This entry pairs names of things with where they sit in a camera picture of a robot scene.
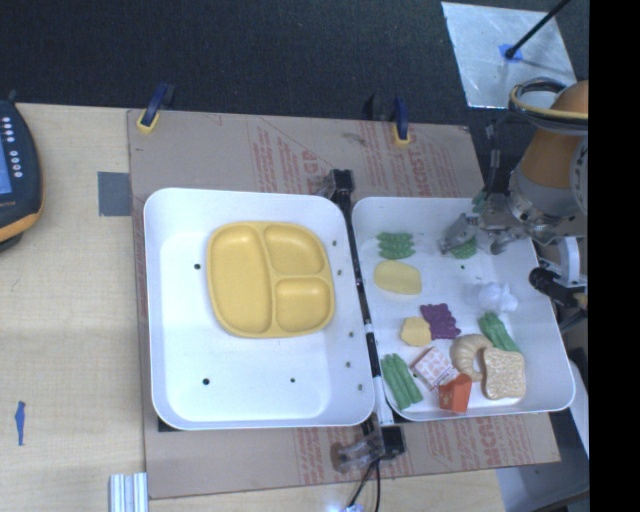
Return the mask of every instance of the blue clamp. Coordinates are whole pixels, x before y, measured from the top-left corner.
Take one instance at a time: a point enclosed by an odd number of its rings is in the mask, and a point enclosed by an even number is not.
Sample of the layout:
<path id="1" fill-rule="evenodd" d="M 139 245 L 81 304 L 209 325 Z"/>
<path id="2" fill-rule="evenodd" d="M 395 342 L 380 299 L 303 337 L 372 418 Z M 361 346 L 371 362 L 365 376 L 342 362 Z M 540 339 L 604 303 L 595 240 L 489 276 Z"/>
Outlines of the blue clamp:
<path id="1" fill-rule="evenodd" d="M 393 102 L 393 140 L 396 146 L 407 146 L 411 142 L 409 136 L 409 111 L 407 105 L 400 96 L 396 96 Z"/>
<path id="2" fill-rule="evenodd" d="M 147 108 L 140 113 L 136 126 L 142 133 L 151 133 L 158 123 L 159 110 L 166 109 L 173 101 L 175 87 L 166 82 L 160 82 L 151 96 Z"/>

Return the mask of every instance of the white tray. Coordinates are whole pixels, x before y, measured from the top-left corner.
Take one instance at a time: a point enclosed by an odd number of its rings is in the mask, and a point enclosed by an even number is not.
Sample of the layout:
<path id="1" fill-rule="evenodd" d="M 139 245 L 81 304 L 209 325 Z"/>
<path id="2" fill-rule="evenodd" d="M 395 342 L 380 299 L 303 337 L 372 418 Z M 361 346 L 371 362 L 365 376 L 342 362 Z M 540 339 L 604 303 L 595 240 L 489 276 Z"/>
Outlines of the white tray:
<path id="1" fill-rule="evenodd" d="M 232 336 L 217 322 L 206 244 L 240 221 L 294 222 L 323 242 L 335 313 L 290 338 Z M 144 207 L 152 399 L 183 430 L 346 426 L 374 403 L 369 355 L 344 217 L 318 196 L 167 188 Z"/>
<path id="2" fill-rule="evenodd" d="M 532 242 L 528 239 L 514 242 L 496 256 L 480 250 L 469 259 L 440 253 L 438 240 L 470 207 L 471 199 L 395 197 L 368 197 L 354 206 L 352 222 L 379 357 L 396 352 L 410 363 L 424 350 L 407 345 L 399 336 L 404 319 L 420 316 L 419 307 L 423 304 L 448 304 L 461 334 L 479 333 L 477 319 L 484 313 L 477 302 L 479 287 L 490 282 L 508 283 L 519 305 L 515 311 L 501 313 L 499 317 L 524 355 L 526 394 L 519 401 L 489 400 L 482 395 L 480 384 L 474 383 L 463 416 L 562 410 L 573 400 L 575 384 L 551 300 L 528 281 L 529 273 L 538 266 Z M 420 295 L 395 294 L 374 283 L 375 266 L 383 261 L 375 237 L 385 231 L 413 234 L 416 253 L 400 261 L 420 270 L 423 281 Z M 449 355 L 450 340 L 434 340 L 431 345 Z M 402 411 L 387 392 L 387 399 L 398 414 L 412 421 L 461 416 L 440 409 L 437 392 L 417 382 L 425 399 Z"/>

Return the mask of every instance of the black fabric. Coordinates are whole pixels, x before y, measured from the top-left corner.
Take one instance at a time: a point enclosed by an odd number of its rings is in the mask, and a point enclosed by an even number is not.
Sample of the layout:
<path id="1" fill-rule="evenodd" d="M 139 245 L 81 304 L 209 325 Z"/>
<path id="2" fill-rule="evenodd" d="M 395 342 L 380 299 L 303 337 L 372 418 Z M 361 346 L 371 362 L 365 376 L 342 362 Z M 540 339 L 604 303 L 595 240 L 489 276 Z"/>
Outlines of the black fabric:
<path id="1" fill-rule="evenodd" d="M 17 102 L 142 108 L 164 81 L 176 110 L 360 119 L 373 94 L 389 105 L 400 95 L 410 122 L 469 126 L 483 172 L 484 129 L 504 113 L 466 106 L 440 1 L 14 0 L 0 12 L 0 95 L 15 90 Z M 589 0 L 555 19 L 588 78 Z M 505 130 L 503 165 L 521 156 L 527 128 Z"/>

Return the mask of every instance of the orange toy food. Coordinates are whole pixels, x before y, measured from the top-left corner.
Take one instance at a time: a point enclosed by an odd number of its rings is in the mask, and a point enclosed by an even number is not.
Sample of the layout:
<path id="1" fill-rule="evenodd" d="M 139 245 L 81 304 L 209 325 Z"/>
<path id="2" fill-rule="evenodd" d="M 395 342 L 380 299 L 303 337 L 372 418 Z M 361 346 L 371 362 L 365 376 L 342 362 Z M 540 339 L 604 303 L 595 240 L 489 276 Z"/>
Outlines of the orange toy food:
<path id="1" fill-rule="evenodd" d="M 469 396 L 471 395 L 471 377 L 461 373 L 455 379 L 438 388 L 440 409 L 453 412 L 467 412 Z"/>

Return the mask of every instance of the gray square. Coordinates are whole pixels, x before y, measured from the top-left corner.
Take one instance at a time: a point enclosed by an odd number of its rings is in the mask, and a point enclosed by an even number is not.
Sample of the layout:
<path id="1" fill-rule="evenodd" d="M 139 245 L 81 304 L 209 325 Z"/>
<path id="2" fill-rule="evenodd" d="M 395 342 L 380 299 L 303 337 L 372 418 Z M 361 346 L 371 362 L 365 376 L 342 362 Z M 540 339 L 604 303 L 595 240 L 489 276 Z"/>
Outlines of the gray square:
<path id="1" fill-rule="evenodd" d="M 448 2 L 442 7 L 468 106 L 506 109 L 513 87 L 532 78 L 576 82 L 555 18 L 524 43 L 514 59 L 503 56 L 546 12 Z"/>

